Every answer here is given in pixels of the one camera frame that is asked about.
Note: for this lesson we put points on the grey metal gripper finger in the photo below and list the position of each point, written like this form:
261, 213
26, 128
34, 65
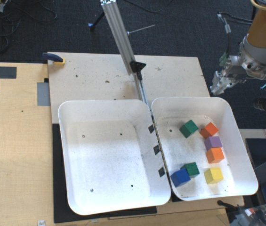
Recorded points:
217, 78
220, 87

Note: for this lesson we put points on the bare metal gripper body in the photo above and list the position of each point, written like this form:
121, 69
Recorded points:
237, 67

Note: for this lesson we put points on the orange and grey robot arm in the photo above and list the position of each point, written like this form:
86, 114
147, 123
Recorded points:
261, 29

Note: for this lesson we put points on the orange cube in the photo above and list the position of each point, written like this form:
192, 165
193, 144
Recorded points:
215, 155
209, 130

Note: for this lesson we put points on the green cube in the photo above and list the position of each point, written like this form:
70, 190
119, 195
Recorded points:
192, 169
188, 128

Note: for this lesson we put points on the purple cube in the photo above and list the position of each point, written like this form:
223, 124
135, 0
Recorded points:
213, 142

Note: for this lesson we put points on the white plastic tray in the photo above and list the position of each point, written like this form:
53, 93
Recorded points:
107, 159
187, 149

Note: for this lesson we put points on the yellow cube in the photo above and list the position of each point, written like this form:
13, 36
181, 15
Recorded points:
213, 175

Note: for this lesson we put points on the blue cube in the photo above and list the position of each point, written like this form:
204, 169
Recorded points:
180, 178

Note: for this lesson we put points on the pale wood board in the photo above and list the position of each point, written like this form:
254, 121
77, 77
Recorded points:
92, 79

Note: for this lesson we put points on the black cylinder on white bracket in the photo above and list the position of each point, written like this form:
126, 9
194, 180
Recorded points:
262, 104

